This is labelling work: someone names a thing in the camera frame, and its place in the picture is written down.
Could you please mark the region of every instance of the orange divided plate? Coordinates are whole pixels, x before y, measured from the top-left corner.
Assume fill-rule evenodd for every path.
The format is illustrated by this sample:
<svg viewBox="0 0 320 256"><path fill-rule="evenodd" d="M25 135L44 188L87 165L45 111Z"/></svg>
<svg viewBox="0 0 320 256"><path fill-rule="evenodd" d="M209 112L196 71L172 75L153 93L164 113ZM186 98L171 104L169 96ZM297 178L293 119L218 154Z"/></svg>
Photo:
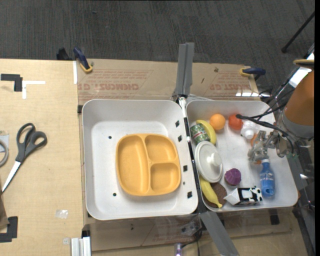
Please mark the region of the orange divided plate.
<svg viewBox="0 0 320 256"><path fill-rule="evenodd" d="M179 156L166 136L129 134L116 146L116 173L124 191L134 196L157 196L173 192L181 182Z"/></svg>

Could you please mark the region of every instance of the can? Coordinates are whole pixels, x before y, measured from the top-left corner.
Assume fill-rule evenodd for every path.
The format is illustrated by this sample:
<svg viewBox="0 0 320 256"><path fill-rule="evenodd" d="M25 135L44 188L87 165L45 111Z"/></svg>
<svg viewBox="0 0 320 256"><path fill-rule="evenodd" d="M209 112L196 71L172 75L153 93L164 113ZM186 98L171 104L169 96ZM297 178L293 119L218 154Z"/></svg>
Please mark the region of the can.
<svg viewBox="0 0 320 256"><path fill-rule="evenodd" d="M196 145L203 141L208 141L208 142L210 141L210 137L201 123L198 123L190 127L190 133Z"/></svg>

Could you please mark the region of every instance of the scissors handle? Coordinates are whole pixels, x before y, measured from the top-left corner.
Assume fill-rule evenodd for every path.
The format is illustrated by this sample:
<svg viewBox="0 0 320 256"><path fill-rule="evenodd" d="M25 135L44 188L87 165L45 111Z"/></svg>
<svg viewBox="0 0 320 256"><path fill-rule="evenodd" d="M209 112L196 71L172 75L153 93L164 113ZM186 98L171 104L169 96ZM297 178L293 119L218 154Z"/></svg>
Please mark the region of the scissors handle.
<svg viewBox="0 0 320 256"><path fill-rule="evenodd" d="M24 129L27 127L31 127L31 129L26 133L24 137L24 141L20 142L20 137ZM43 140L36 144L36 140L42 138ZM16 143L18 146L18 155L16 156L15 160L17 162L22 163L27 156L29 156L35 149L40 148L47 144L47 136L44 132L42 131L36 131L36 127L34 126L33 123L26 123L23 125L17 135L16 135Z"/></svg>

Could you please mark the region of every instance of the gray carpet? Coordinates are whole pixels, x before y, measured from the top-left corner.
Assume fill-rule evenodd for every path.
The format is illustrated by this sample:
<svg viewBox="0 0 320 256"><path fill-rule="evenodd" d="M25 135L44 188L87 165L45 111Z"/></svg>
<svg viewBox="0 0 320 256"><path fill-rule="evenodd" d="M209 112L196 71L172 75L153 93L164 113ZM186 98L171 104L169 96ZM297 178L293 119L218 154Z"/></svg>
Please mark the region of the gray carpet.
<svg viewBox="0 0 320 256"><path fill-rule="evenodd" d="M75 1L1 0L0 58L55 60L75 46L87 58L178 60L195 43L194 62L263 68L260 88L279 87L315 41L315 19L281 49L315 10L315 0Z"/></svg>

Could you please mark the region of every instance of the banana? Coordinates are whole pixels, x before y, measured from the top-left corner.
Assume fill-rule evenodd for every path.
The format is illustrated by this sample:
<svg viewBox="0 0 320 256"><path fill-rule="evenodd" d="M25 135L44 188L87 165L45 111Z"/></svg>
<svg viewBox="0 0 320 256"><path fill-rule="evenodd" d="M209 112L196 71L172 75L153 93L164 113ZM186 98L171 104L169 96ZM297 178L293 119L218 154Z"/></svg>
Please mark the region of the banana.
<svg viewBox="0 0 320 256"><path fill-rule="evenodd" d="M208 123L207 121L204 121L204 120L197 120L195 122L197 124L203 125L205 132L208 134L208 136L210 138L210 142L212 144L216 144L216 141L217 141L216 132L215 132L214 128L210 125L210 123Z"/></svg>
<svg viewBox="0 0 320 256"><path fill-rule="evenodd" d="M199 179L200 179L200 187L205 198L209 202L216 204L218 208L221 208L223 205L219 203L217 194L211 187L210 182L205 180L201 175L199 175Z"/></svg>

